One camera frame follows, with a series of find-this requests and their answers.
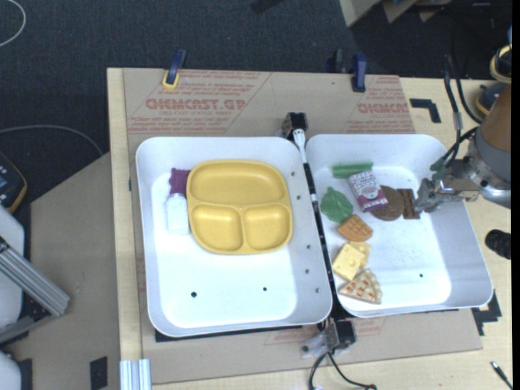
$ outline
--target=black floor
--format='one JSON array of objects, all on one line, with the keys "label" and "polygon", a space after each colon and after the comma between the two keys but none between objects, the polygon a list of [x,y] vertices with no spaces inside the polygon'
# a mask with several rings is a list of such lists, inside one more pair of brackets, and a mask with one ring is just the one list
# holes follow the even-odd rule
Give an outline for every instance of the black floor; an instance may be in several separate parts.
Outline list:
[{"label": "black floor", "polygon": [[[512,0],[455,0],[423,23],[408,12],[390,24],[378,5],[352,28],[339,0],[16,0],[23,32],[0,46],[0,151],[25,175],[27,202],[98,152],[108,151],[106,69],[167,67],[188,51],[186,67],[325,72],[340,47],[361,51],[369,73],[441,77],[452,54],[462,76],[491,78],[488,63],[507,42]],[[20,26],[20,10],[0,0],[0,45]]]}]

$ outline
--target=yellow divided tray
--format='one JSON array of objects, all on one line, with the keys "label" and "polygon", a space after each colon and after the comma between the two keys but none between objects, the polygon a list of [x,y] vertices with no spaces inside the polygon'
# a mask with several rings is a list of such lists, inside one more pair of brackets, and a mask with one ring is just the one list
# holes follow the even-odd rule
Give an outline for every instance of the yellow divided tray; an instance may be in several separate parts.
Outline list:
[{"label": "yellow divided tray", "polygon": [[284,247],[293,214],[284,177],[252,160],[211,160],[194,167],[186,189],[195,240],[220,254],[257,254]]}]

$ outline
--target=purple box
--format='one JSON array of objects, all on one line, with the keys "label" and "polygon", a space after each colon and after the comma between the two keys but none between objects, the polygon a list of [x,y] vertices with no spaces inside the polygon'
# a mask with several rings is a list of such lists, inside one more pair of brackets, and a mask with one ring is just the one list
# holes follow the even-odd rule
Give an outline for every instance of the purple box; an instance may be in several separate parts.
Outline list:
[{"label": "purple box", "polygon": [[388,205],[388,199],[384,196],[372,171],[352,175],[348,178],[348,182],[363,212],[377,210]]}]

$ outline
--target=wooden table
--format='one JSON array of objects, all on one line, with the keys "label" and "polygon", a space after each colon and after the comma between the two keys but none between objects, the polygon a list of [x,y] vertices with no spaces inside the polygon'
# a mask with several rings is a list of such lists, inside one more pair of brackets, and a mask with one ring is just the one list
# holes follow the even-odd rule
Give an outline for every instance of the wooden table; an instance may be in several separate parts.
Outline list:
[{"label": "wooden table", "polygon": [[[141,322],[137,295],[136,259],[132,221],[132,199],[128,191],[128,134],[126,127],[124,70],[107,71],[110,153],[114,198],[115,253],[117,264],[117,288],[119,298],[119,340],[122,360],[143,358]],[[469,102],[477,96],[480,81],[465,81],[463,87]],[[410,107],[416,133],[425,133],[440,140],[446,147],[454,142],[451,107],[442,80],[401,79],[407,100],[431,99],[436,105],[442,123],[433,124],[424,109]],[[474,126],[463,117],[465,128]],[[356,381],[375,383],[379,389],[404,388],[507,388],[491,368],[496,361],[509,380],[513,379],[512,344],[512,288],[511,262],[497,256],[484,244],[486,234],[493,228],[511,230],[510,210],[501,208],[480,198],[467,203],[467,209],[492,277],[502,316],[496,323],[485,324],[482,337],[483,349],[479,351],[450,353],[428,357],[413,357],[382,362],[364,362],[345,366],[345,374]],[[198,380],[184,383],[154,385],[167,389],[306,389],[308,369],[243,375],[237,377]],[[326,389],[350,388],[332,367],[320,368],[314,378],[316,384]]]}]

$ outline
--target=brown round toy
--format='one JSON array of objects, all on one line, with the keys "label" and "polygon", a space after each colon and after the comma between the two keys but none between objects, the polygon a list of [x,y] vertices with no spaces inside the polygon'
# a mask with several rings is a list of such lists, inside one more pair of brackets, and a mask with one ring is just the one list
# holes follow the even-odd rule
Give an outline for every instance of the brown round toy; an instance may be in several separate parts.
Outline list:
[{"label": "brown round toy", "polygon": [[381,189],[383,190],[384,196],[388,199],[388,205],[373,210],[372,214],[383,221],[398,219],[405,210],[405,199],[394,188],[381,185]]}]

